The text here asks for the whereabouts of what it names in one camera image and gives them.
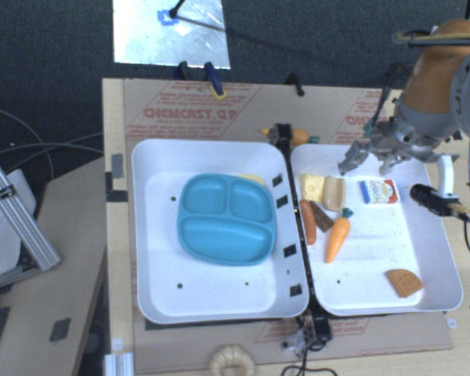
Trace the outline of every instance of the small box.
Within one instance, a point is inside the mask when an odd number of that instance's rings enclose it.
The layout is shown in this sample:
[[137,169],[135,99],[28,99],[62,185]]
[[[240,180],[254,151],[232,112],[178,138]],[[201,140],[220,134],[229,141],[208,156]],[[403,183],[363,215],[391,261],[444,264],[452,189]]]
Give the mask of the small box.
[[367,204],[394,204],[400,201],[397,185],[392,179],[372,179],[360,184]]

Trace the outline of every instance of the cracker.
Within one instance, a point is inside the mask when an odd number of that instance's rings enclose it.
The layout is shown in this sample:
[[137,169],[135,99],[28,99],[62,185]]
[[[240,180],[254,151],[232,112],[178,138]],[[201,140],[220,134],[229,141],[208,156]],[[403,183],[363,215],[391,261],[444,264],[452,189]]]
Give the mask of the cracker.
[[405,269],[389,270],[387,276],[400,297],[406,298],[420,291],[424,284],[413,272]]

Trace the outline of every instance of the blue tape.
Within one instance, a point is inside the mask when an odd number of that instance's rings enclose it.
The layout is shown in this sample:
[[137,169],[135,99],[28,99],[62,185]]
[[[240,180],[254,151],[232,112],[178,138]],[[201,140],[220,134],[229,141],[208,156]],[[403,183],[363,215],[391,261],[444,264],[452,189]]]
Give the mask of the blue tape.
[[365,181],[360,183],[360,188],[362,188],[363,201],[369,204],[371,202],[371,194],[369,193],[369,189],[367,188]]
[[157,11],[157,19],[160,21],[162,25],[165,27],[170,27],[172,25],[179,24],[179,20],[177,18],[172,19],[169,16],[169,10],[168,9],[159,9]]

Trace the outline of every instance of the toy sausage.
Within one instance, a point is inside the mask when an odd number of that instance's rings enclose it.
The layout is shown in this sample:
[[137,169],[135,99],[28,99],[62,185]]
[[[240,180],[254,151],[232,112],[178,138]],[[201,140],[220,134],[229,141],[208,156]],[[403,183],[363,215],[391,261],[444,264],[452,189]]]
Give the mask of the toy sausage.
[[316,240],[316,224],[312,207],[305,199],[301,199],[299,201],[299,207],[301,208],[301,216],[303,218],[303,223],[305,224],[306,243],[308,245],[313,245]]

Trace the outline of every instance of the blue clamp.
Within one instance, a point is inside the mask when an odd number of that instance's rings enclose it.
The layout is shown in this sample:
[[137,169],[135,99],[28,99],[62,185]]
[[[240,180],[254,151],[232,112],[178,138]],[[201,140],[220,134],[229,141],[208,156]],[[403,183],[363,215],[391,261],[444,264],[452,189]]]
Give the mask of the blue clamp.
[[223,100],[226,98],[226,91],[222,87],[221,78],[219,77],[218,71],[214,68],[212,63],[209,61],[204,65],[205,76],[211,82],[210,89],[212,95],[216,100]]
[[169,10],[168,9],[159,9],[157,11],[157,19],[165,27],[170,27],[172,25],[179,24],[179,20],[177,18],[172,19],[169,16]]

